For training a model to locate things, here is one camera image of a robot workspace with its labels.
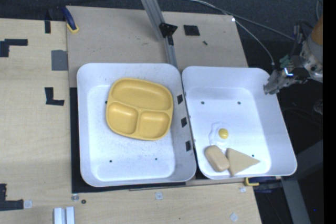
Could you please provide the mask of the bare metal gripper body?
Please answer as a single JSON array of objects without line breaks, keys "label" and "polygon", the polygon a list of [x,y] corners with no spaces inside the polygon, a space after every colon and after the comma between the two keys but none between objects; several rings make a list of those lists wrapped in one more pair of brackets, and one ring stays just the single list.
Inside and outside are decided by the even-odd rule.
[{"label": "bare metal gripper body", "polygon": [[323,82],[323,48],[321,45],[302,44],[299,55],[290,58],[284,67],[284,76],[291,84],[308,80]]}]

